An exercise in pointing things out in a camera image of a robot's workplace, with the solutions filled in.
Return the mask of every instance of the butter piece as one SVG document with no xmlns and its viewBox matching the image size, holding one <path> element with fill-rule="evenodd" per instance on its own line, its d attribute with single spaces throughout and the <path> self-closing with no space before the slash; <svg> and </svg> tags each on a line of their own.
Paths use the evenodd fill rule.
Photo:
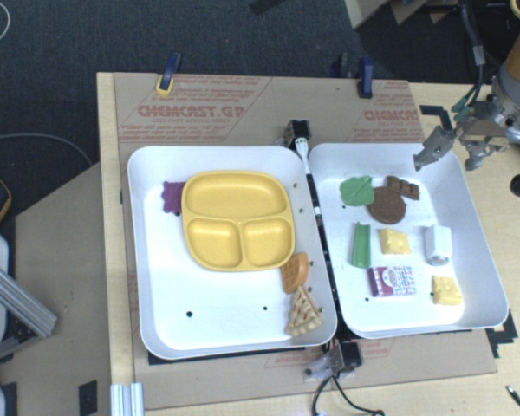
<svg viewBox="0 0 520 416">
<path fill-rule="evenodd" d="M 452 277 L 432 276 L 433 302 L 441 305 L 460 305 L 462 295 Z"/>
<path fill-rule="evenodd" d="M 404 232 L 384 228 L 380 231 L 380 241 L 383 254 L 410 254 L 408 235 Z"/>
</svg>

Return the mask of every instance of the black floor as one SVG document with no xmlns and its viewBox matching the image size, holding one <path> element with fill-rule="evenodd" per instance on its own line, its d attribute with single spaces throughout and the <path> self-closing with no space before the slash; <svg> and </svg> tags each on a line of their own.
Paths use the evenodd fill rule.
<svg viewBox="0 0 520 416">
<path fill-rule="evenodd" d="M 458 13 L 423 11 L 398 25 L 388 5 L 352 29 L 344 0 L 0 0 L 11 26 L 0 41 L 0 136 L 53 134 L 98 161 L 95 75 L 156 72 L 168 53 L 188 74 L 329 77 L 346 52 L 370 55 L 375 77 L 471 83 L 471 48 Z M 520 31 L 508 0 L 471 0 L 488 63 L 504 60 Z M 0 8 L 0 32 L 6 17 Z M 0 140 L 0 177 L 16 215 L 88 167 L 71 146 L 39 137 Z"/>
</svg>

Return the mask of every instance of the white tray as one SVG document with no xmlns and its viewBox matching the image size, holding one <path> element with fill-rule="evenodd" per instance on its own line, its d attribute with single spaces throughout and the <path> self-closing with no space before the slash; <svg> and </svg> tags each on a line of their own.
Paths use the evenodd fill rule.
<svg viewBox="0 0 520 416">
<path fill-rule="evenodd" d="M 456 156 L 448 153 L 416 172 L 413 155 L 420 150 L 420 144 L 322 144 L 309 155 L 343 319 L 362 337 L 488 328 L 500 325 L 508 315 L 503 285 Z M 341 182 L 371 176 L 374 187 L 383 186 L 388 175 L 419 185 L 420 199 L 405 198 L 406 216 L 399 223 L 376 221 L 366 206 L 344 207 Z M 413 268 L 415 295 L 372 297 L 367 271 L 351 264 L 356 222 L 371 225 L 373 267 Z M 431 266 L 425 258 L 424 230 L 433 224 L 452 230 L 452 260 L 441 267 Z M 408 235 L 410 255 L 381 253 L 379 232 L 385 227 Z M 435 305 L 432 275 L 454 277 L 463 303 Z"/>
<path fill-rule="evenodd" d="M 299 337 L 284 333 L 293 296 L 279 269 L 220 272 L 189 253 L 182 217 L 163 212 L 163 183 L 185 182 L 212 170 L 265 172 L 285 187 L 293 212 L 296 253 L 313 266 L 305 286 L 322 309 L 323 324 Z M 318 346 L 329 341 L 337 317 L 315 215 L 298 156 L 281 146 L 147 146 L 127 165 L 137 276 L 140 332 L 160 358 Z"/>
</svg>

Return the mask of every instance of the cheese cube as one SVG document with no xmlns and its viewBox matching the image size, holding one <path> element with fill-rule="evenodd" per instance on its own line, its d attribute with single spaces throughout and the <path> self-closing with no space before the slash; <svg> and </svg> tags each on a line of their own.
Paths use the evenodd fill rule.
<svg viewBox="0 0 520 416">
<path fill-rule="evenodd" d="M 404 232 L 384 228 L 380 231 L 380 241 L 383 254 L 410 254 L 408 235 Z"/>
<path fill-rule="evenodd" d="M 460 305 L 462 295 L 452 277 L 432 276 L 433 302 L 441 305 Z"/>
</svg>

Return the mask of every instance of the wooden table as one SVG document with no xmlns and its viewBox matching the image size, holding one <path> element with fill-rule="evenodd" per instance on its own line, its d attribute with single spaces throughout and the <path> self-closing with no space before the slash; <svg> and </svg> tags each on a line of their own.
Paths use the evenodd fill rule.
<svg viewBox="0 0 520 416">
<path fill-rule="evenodd" d="M 107 308 L 111 379 L 113 384 L 135 381 L 129 303 L 127 299 L 126 246 L 120 205 L 120 160 L 117 140 L 114 75 L 97 76 L 101 137 L 101 177 L 106 245 Z M 417 106 L 452 106 L 469 87 L 443 84 L 411 84 Z M 427 136 L 437 125 L 435 117 L 420 115 Z M 461 161 L 466 150 L 453 148 Z M 503 345 L 497 359 L 498 373 L 464 378 L 414 382 L 350 390 L 354 403 L 382 408 L 386 415 L 403 414 L 520 414 L 505 386 L 512 385 L 520 395 L 520 198 L 510 192 L 510 181 L 520 173 L 520 147 L 496 153 L 483 167 L 465 174 L 491 253 L 504 283 L 518 338 Z M 242 400 L 208 406 L 188 406 L 146 412 L 160 415 L 240 415 L 310 412 L 311 393 L 260 400 Z M 355 414 L 335 391 L 324 393 L 318 410 L 328 414 Z"/>
</svg>

